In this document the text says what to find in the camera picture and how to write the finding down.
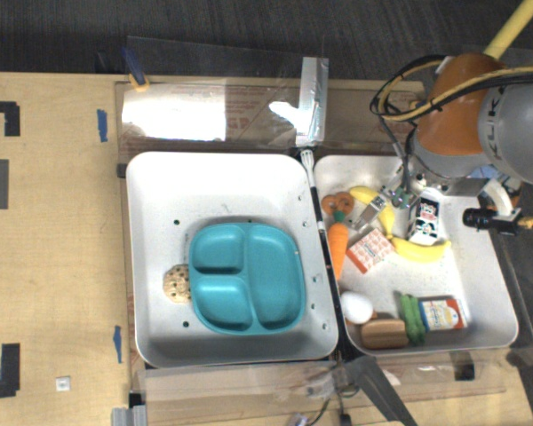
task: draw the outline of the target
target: banana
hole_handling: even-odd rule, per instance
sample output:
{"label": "banana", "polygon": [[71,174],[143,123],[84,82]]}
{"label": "banana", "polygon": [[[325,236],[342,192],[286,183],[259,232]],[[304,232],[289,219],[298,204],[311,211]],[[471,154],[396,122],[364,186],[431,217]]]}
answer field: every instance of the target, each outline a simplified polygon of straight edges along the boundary
{"label": "banana", "polygon": [[[351,188],[349,190],[349,193],[353,195],[353,197],[357,201],[360,201],[365,205],[368,205],[373,199],[375,199],[379,195],[377,191],[374,191],[371,188],[368,188],[367,186],[356,186],[354,188]],[[383,225],[386,237],[388,239],[391,239],[393,237],[394,224],[393,207],[391,207],[391,205],[387,203],[385,208],[381,210],[381,213],[379,213],[378,219],[379,222]]]}
{"label": "banana", "polygon": [[393,237],[391,243],[393,243],[400,256],[421,264],[430,264],[442,259],[446,249],[451,246],[448,240],[433,246],[422,246],[398,237]]}

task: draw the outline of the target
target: white egg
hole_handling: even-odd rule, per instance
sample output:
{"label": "white egg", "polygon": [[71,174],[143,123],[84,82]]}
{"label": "white egg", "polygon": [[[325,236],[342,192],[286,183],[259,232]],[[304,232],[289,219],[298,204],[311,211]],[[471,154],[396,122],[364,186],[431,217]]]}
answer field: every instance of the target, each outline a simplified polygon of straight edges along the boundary
{"label": "white egg", "polygon": [[344,317],[350,322],[361,325],[371,319],[373,304],[369,298],[356,292],[344,292],[340,298]]}

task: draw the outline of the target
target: carrot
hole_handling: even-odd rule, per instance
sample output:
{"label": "carrot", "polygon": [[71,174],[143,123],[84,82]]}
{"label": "carrot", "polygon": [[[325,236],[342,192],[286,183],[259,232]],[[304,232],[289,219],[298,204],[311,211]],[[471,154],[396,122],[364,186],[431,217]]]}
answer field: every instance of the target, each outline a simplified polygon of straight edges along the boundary
{"label": "carrot", "polygon": [[328,246],[336,280],[341,277],[341,270],[346,258],[347,241],[349,240],[349,231],[343,223],[345,218],[346,214],[343,211],[334,211],[336,222],[330,226],[328,231]]}

